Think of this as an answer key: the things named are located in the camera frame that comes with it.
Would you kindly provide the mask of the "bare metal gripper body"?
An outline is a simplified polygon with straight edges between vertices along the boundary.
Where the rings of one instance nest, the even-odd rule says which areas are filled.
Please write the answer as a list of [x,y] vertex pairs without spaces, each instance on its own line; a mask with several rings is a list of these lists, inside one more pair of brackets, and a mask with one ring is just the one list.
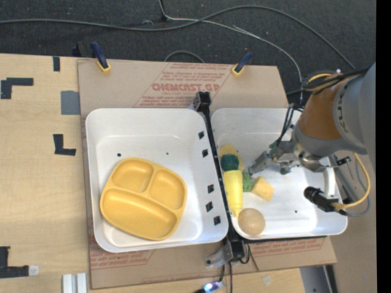
[[269,147],[273,162],[279,165],[289,162],[292,168],[301,166],[315,173],[323,172],[327,168],[321,163],[322,157],[310,153],[296,141],[274,142]]

